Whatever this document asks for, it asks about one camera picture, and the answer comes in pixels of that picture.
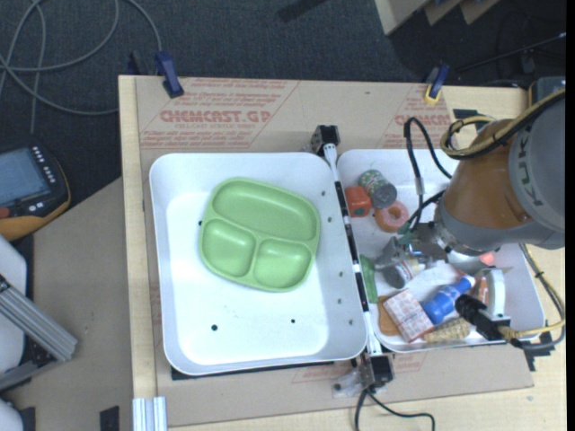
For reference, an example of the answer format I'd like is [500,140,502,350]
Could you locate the pink and white carton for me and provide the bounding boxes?
[382,288,436,344]

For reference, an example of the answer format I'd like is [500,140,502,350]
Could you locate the brown cardboard board, red print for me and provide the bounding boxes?
[134,76,535,427]

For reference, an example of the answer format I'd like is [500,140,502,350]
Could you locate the orange packet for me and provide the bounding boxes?
[470,275,491,305]

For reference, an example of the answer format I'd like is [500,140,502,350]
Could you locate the beige waffle cone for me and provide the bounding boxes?
[421,316,473,344]

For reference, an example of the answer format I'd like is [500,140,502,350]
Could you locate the white plastic tray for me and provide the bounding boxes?
[148,152,369,376]
[335,148,547,354]

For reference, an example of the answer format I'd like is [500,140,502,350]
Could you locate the brown biscuit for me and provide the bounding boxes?
[376,295,402,338]

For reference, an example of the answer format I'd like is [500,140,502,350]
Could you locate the black cylinder on white bracket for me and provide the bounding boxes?
[455,268,512,341]

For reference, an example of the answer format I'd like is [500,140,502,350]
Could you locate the green flat packet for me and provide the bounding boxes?
[358,254,380,305]

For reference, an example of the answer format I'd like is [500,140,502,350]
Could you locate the black block with thin wires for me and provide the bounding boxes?
[311,124,341,154]
[358,353,395,388]

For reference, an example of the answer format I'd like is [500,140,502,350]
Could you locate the green can with grey lid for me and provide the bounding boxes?
[358,169,399,210]

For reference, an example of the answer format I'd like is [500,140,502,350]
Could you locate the thin black and white rod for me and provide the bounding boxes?
[323,143,383,356]

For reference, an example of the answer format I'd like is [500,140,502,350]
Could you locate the orange cube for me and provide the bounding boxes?
[344,186,374,218]

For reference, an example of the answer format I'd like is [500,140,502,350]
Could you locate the blue bottle with white cap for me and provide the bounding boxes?
[420,275,477,326]

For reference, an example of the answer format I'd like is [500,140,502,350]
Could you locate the white bottle with grey cap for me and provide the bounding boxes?
[381,258,438,290]

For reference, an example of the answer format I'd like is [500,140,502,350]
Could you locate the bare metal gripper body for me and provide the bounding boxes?
[405,223,497,277]

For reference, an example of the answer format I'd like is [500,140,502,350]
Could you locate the pink doughnut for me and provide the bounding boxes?
[374,200,411,234]

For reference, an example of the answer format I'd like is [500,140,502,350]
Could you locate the green divided plate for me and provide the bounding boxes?
[198,176,322,294]

